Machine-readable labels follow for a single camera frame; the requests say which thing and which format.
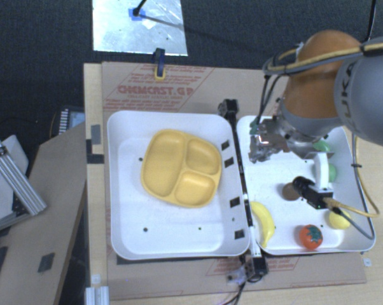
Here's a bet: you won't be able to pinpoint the green round toy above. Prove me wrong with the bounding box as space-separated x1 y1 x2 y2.
312 162 338 183
312 139 333 154

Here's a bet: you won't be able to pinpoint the brown round biscuit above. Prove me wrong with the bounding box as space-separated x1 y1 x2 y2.
282 182 302 201

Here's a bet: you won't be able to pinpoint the yellow divided plate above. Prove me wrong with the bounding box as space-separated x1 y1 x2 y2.
140 128 223 208

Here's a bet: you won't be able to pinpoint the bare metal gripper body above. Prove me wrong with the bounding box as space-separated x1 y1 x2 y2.
257 118 323 157

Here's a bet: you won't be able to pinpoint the yellow banana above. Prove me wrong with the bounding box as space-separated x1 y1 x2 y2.
250 201 276 249

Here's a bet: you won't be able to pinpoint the orange toy fruit green leaves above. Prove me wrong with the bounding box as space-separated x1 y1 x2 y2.
298 224 324 251

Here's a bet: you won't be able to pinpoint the black cylinder on white bracket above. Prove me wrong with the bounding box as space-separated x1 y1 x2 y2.
292 152 335 210

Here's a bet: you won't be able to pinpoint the yellow lemon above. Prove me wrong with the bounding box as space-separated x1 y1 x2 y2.
328 208 352 230

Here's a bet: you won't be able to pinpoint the brown cardboard board red print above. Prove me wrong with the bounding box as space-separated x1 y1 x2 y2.
101 61 368 301

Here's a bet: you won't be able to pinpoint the black block with thin wires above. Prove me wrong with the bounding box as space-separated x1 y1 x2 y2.
218 98 240 119
241 255 269 283

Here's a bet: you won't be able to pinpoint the thin black and white rod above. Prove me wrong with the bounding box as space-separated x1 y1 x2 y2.
228 112 261 257

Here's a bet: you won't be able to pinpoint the white plastic tray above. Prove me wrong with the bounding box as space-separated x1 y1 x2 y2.
236 115 377 255
106 110 251 261

